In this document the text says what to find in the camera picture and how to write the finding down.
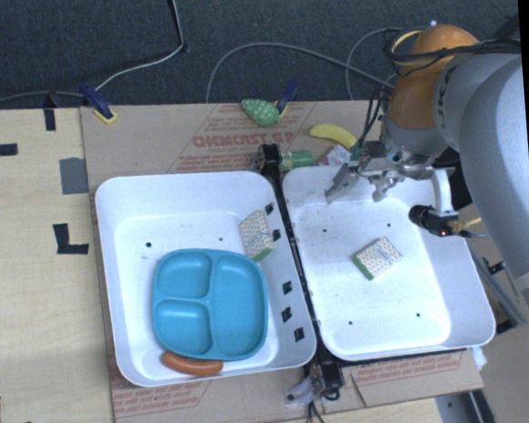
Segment white and green carton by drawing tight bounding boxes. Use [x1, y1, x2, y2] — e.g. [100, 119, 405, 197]
[236, 208, 276, 265]
[349, 235, 405, 283]

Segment black cylinder on white bracket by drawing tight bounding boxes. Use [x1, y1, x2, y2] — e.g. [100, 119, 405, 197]
[404, 166, 464, 241]

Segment orange sausage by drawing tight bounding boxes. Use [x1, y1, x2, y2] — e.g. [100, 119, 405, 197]
[160, 347, 225, 381]

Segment blue divided plate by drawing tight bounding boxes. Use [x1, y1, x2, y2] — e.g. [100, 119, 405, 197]
[146, 242, 274, 368]

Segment white plastic tray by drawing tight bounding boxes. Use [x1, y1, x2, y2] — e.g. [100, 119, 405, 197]
[92, 161, 320, 391]
[280, 150, 500, 367]

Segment green grapes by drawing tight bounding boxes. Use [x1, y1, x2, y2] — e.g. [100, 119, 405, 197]
[239, 96, 283, 130]

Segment pink and white packet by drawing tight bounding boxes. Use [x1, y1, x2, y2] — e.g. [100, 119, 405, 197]
[317, 143, 354, 168]

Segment brown cardboard board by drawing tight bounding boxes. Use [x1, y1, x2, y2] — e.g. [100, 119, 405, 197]
[77, 76, 488, 423]

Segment black block with wires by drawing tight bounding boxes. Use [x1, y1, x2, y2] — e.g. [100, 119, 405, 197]
[281, 358, 348, 407]
[249, 142, 286, 175]

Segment yellow banana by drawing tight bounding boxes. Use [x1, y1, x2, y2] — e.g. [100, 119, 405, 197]
[308, 120, 359, 153]

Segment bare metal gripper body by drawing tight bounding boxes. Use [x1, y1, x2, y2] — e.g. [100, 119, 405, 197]
[352, 136, 437, 186]

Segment thin black rod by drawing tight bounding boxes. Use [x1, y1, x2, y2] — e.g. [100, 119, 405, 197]
[267, 156, 333, 374]

